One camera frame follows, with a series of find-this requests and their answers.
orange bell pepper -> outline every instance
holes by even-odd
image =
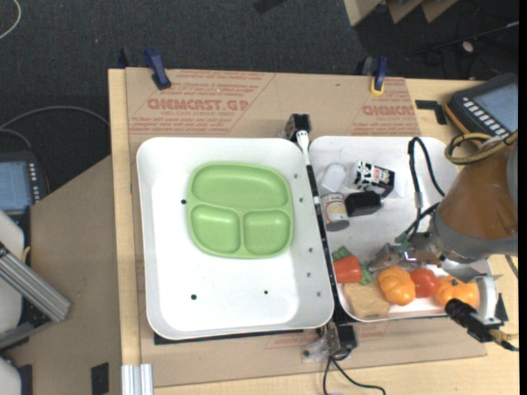
[[[379,272],[379,285],[385,298],[399,306],[405,306],[416,297],[415,284],[410,274],[397,265]]]
[[[362,281],[361,264],[358,257],[353,254],[334,261],[333,269],[335,270],[335,279],[341,284]]]
[[[445,307],[452,299],[461,300],[476,309],[479,303],[478,284],[475,282],[464,283],[451,275],[440,278],[436,300]]]

black cable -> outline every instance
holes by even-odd
[[[23,134],[15,132],[14,130],[10,130],[8,128],[0,128],[0,133],[6,133],[7,135],[18,138],[26,144],[28,149],[32,149],[30,141]]]
[[[408,144],[408,154],[410,155],[410,168],[413,169],[413,171],[412,171],[412,179],[413,179],[414,184],[417,183],[417,186],[419,186],[419,182],[417,181],[417,175],[415,174],[415,159],[414,159],[415,143],[418,143],[419,146],[422,148],[422,152],[423,152],[423,154],[425,156],[425,159],[427,160],[428,173],[430,174],[430,178],[431,178],[431,181],[434,184],[434,187],[436,188],[437,192],[442,197],[444,197],[445,196],[445,192],[443,192],[443,190],[441,190],[440,185],[436,181],[436,176],[434,175],[434,171],[433,171],[433,168],[431,166],[430,155],[428,154],[428,149],[427,149],[427,147],[425,146],[424,142],[421,140],[420,137],[415,137]]]
[[[419,221],[422,220],[425,216],[427,215],[430,215],[432,214],[436,209],[437,207],[439,206],[439,202],[438,203],[435,203],[433,204],[431,207],[428,207],[419,217]],[[417,223],[417,219],[404,231],[405,234],[408,234],[412,229],[413,227],[415,227]]]
[[[91,111],[89,109],[83,109],[82,107],[76,107],[74,105],[52,105],[52,106],[43,107],[43,108],[40,108],[40,109],[33,109],[33,110],[28,111],[26,113],[20,114],[20,115],[16,116],[15,118],[12,118],[11,120],[9,120],[9,121],[5,122],[4,124],[0,125],[0,129],[4,129],[7,126],[9,126],[9,125],[11,125],[11,124],[13,124],[13,123],[15,123],[15,122],[17,122],[19,120],[22,120],[25,117],[28,117],[30,115],[40,114],[40,113],[44,113],[46,111],[57,111],[57,110],[79,111],[81,113],[88,114],[88,115],[100,120],[101,122],[103,122],[107,126],[110,125],[108,120],[106,120],[100,114],[95,113],[94,111]]]
[[[352,354],[352,350],[348,348],[346,352],[344,352],[343,354],[340,354],[340,355],[333,354],[331,357],[336,361],[342,361],[342,360],[346,360],[351,354]]]
[[[473,71],[473,67],[474,67],[476,62],[479,62],[479,64],[482,65],[485,70],[480,72],[480,73],[478,73],[477,75],[473,75],[472,71]],[[491,73],[492,76],[488,77],[487,79],[485,79],[484,75],[486,75],[488,73]],[[466,67],[464,79],[474,79],[474,80],[486,81],[488,79],[492,79],[494,76],[497,76],[500,73],[501,73],[500,71],[498,71],[495,68],[491,67],[481,55],[475,54],[473,56],[473,59],[470,61],[470,63]]]
[[[421,193],[421,187],[419,185],[419,180],[417,179],[417,172],[415,170],[415,144],[418,143],[419,146],[422,149],[422,152],[425,156],[425,160],[427,162],[427,168],[428,173],[430,175],[431,181],[434,184],[434,187],[436,188],[437,192],[444,197],[445,192],[441,189],[440,185],[436,181],[436,176],[434,175],[433,168],[431,166],[430,161],[430,155],[428,154],[427,147],[423,143],[420,137],[414,137],[409,143],[408,143],[408,155],[409,155],[409,166],[410,166],[410,173],[412,175],[412,181],[413,181],[413,188],[416,195],[420,195]],[[421,222],[421,219],[424,217],[422,214],[422,207],[421,207],[421,201],[418,201],[417,203],[417,214],[416,219],[412,223],[412,225],[408,228],[406,231],[406,234],[409,234],[408,241],[412,241],[413,237],[417,233],[417,230],[419,228],[419,224]]]
[[[509,350],[509,351],[514,351],[514,352],[520,352],[520,348],[518,348],[517,346],[513,346],[510,342],[508,341],[501,341],[500,342],[500,345],[505,348],[506,350]]]
[[[518,279],[518,268],[516,267],[514,262],[512,262],[512,257],[509,256],[509,255],[506,255],[505,259],[506,259],[507,263],[509,264],[509,267],[511,268],[512,272],[514,273],[516,279]]]
[[[466,0],[466,1],[472,3],[477,8],[477,10],[484,16],[493,17],[494,19],[498,19],[499,21],[507,21],[507,22],[514,21],[515,19],[517,19],[517,16],[506,16],[502,14],[486,12],[483,10],[479,2],[476,0]]]
[[[324,377],[322,378],[322,389],[324,390],[324,395],[328,395],[328,389],[327,389],[327,386],[326,386],[326,383],[327,383],[327,379],[328,379],[328,372],[329,372],[329,366],[331,365],[331,363],[333,363],[335,365],[335,367],[338,369],[338,371],[351,383],[353,383],[355,386],[358,386],[359,388],[366,388],[366,389],[376,389],[378,391],[381,391],[383,393],[383,395],[386,395],[386,391],[384,388],[382,388],[381,386],[376,386],[376,385],[366,385],[366,384],[363,384],[363,383],[358,383],[356,382],[355,380],[353,380],[344,370],[342,367],[340,367],[340,365],[338,365],[337,363],[337,359],[335,359],[332,355],[330,355],[328,357],[328,363],[326,364],[326,370],[324,371]]]
[[[469,25],[472,26],[472,34],[476,34],[478,29],[480,29],[483,26],[483,23],[484,23],[484,19],[483,18],[481,19],[481,22],[480,22],[481,25],[480,26],[476,25],[476,20],[477,20],[476,18],[477,18],[478,13],[479,13],[478,9],[476,9],[475,11],[469,10],[469,11],[463,12],[459,16],[457,22],[455,23],[454,37],[456,39],[462,38],[461,34],[459,32],[459,28],[461,26],[461,23],[463,22],[464,17],[467,14],[471,15]],[[473,47],[473,51],[469,52],[469,51],[465,50],[464,42],[461,42],[461,43],[458,43],[455,46],[454,54],[455,54],[455,63],[456,63],[456,66],[458,68],[460,79],[469,79],[470,76],[469,76],[468,72],[469,72],[470,69],[469,69],[469,67],[467,67],[466,69],[463,69],[462,60],[469,59],[468,65],[472,66],[472,64],[475,63],[475,60],[478,58],[478,54],[475,52],[475,48]]]

white plastic container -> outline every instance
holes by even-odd
[[[186,205],[192,172],[213,161],[275,169],[289,183],[293,236],[262,259],[204,253],[191,239]],[[280,138],[154,137],[137,153],[147,316],[171,340],[319,328],[333,294],[309,179],[299,148]]]
[[[21,395],[22,381],[18,370],[0,357],[0,394]]]
[[[382,247],[399,236],[415,220],[416,208],[412,175],[408,166],[408,143],[411,137],[319,137],[310,145],[310,158],[317,183],[324,179],[325,171],[333,163],[353,168],[358,160],[367,160],[395,172],[394,191],[384,199],[382,208],[372,215],[350,218],[350,225],[344,230],[328,233],[329,251],[332,253],[345,246],[359,260],[368,263]],[[446,193],[458,174],[457,167],[450,163],[443,152],[445,144],[432,137],[422,137],[428,150],[438,184]],[[415,151],[415,167],[422,190],[424,207],[440,202],[442,196],[436,191],[428,173],[427,164],[420,148]],[[346,197],[357,192],[343,183],[338,192]],[[426,231],[429,218],[424,218],[419,231]],[[438,277],[446,275],[439,267],[429,267]],[[487,273],[492,275],[490,267]],[[338,284],[340,304],[346,313],[362,322],[379,322],[402,318],[423,318],[444,316],[445,310],[433,298],[415,299],[406,306],[392,304],[386,316],[361,318],[353,314]]]

red tomato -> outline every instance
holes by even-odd
[[[415,284],[416,297],[430,297],[436,293],[439,280],[430,269],[418,267],[410,272],[410,277]]]

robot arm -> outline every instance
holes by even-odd
[[[445,150],[452,162],[463,165],[450,191],[432,214],[428,230],[408,230],[377,255],[381,263],[434,263],[463,282],[475,281],[479,310],[459,300],[445,307],[447,314],[469,329],[481,342],[495,341],[502,325],[496,318],[498,292],[494,276],[485,271],[495,254],[518,256],[518,142],[517,132],[506,140],[483,143],[473,156],[454,158],[461,142],[488,137],[481,134],[455,138]],[[512,349],[506,342],[503,346]]]

